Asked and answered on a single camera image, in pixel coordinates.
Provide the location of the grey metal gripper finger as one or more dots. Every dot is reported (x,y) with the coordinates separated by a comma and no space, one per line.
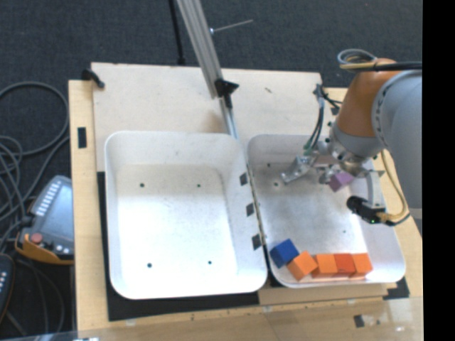
(295,172)
(325,177)

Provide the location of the pale wood board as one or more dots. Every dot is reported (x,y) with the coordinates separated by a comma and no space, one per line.
(160,98)

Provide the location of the dark orange cube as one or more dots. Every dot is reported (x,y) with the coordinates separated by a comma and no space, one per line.
(345,263)

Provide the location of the white plastic tray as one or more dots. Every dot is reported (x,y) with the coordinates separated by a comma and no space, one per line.
(177,219)
(313,215)

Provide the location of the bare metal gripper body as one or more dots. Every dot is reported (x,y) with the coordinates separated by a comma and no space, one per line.
(346,162)

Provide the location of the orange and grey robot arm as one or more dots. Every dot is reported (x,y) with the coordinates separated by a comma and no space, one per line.
(398,105)

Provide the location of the black cylinder on white bracket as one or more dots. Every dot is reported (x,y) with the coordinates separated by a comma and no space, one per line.
(364,208)

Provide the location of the purple cube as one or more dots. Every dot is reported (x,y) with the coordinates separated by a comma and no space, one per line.
(340,181)

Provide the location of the blue cube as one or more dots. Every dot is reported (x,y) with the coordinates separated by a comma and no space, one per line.
(283,252)

